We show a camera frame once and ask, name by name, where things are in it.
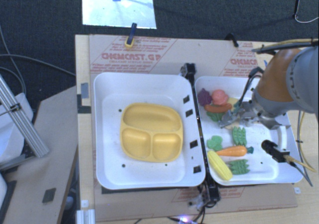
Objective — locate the green pea pods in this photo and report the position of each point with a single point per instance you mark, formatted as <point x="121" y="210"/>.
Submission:
<point x="239" y="136"/>
<point x="239" y="167"/>

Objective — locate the pink doughnut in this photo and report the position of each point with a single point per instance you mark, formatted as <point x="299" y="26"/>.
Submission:
<point x="219" y="96"/>

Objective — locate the green broccoli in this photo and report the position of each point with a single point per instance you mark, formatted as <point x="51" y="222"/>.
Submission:
<point x="214" y="143"/>

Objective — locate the white plastic tray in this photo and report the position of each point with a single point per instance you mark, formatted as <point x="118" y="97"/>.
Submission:
<point x="256" y="133"/>
<point x="112" y="93"/>

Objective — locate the yellow divided plate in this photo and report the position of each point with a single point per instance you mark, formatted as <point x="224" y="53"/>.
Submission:
<point x="149" y="131"/>

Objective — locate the purple grapes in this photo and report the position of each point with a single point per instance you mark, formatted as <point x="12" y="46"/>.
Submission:
<point x="204" y="96"/>

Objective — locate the thin black and white rod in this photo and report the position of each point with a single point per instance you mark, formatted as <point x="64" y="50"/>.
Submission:
<point x="199" y="123"/>

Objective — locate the green leafy vegetable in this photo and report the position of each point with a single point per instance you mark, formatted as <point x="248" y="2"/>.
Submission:
<point x="214" y="116"/>

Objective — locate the orange carrot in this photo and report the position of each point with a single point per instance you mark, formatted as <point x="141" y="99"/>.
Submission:
<point x="231" y="151"/>

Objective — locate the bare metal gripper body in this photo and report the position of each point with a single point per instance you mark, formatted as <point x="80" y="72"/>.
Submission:
<point x="252" y="111"/>

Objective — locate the red sausage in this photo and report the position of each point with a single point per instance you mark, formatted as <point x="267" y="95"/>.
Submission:
<point x="217" y="108"/>

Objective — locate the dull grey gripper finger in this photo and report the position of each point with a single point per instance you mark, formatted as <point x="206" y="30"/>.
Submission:
<point x="251" y="121"/>
<point x="228" y="118"/>

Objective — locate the brown cardboard board, red print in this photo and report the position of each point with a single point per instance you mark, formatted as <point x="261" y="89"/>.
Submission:
<point x="159" y="53"/>

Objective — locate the yellow corn cob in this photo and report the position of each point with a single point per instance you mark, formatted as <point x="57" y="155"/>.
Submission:
<point x="219" y="165"/>

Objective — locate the pale yellow flat piece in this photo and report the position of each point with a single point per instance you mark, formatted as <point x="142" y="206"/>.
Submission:
<point x="233" y="101"/>

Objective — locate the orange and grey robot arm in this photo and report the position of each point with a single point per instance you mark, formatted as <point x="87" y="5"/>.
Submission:
<point x="286" y="78"/>

